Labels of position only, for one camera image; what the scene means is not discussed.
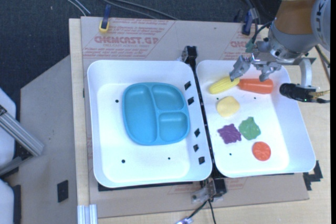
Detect brown cardboard board red print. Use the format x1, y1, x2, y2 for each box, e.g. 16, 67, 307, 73
80, 16, 310, 219

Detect green lettuce leaf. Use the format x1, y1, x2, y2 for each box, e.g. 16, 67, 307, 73
238, 116, 261, 141

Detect yellow lemon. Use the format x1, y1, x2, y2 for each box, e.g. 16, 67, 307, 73
216, 95, 240, 118

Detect purple grapes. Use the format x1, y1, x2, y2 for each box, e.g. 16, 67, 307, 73
217, 123, 242, 145

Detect orange carrot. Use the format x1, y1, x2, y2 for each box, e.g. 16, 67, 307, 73
237, 78, 274, 94

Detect orange round slice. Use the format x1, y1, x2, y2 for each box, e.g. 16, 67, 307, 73
251, 141, 272, 162

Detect white plastic tray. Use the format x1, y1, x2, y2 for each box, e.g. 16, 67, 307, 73
195, 59, 317, 179
86, 59, 213, 189

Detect blue divided plate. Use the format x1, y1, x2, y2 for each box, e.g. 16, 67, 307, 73
121, 82, 191, 146

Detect black block with thin wires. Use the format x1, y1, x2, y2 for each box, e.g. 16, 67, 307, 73
180, 45, 198, 65
191, 178, 228, 204

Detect yellow corn cob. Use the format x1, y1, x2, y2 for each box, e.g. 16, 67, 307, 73
208, 76, 240, 95

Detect black cylinder on white bracket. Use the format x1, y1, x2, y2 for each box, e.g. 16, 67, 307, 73
279, 57, 318, 103

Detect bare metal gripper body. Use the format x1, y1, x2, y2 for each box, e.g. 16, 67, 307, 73
250, 39, 303, 69

